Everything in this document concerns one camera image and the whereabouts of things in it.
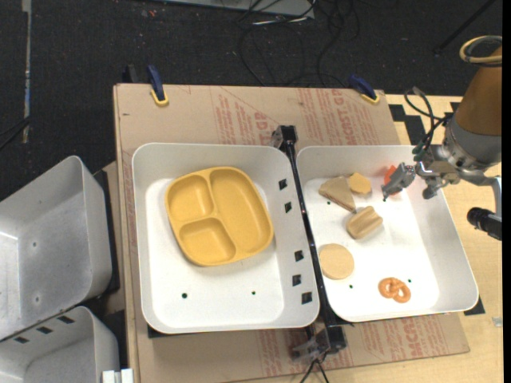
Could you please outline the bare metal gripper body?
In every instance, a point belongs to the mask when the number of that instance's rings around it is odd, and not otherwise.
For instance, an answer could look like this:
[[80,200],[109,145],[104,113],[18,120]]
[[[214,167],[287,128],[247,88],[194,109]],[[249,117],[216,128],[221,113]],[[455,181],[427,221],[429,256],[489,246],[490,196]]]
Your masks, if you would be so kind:
[[483,184],[485,173],[481,170],[458,167],[444,155],[441,145],[431,145],[415,164],[415,174],[427,184],[458,184],[461,180]]

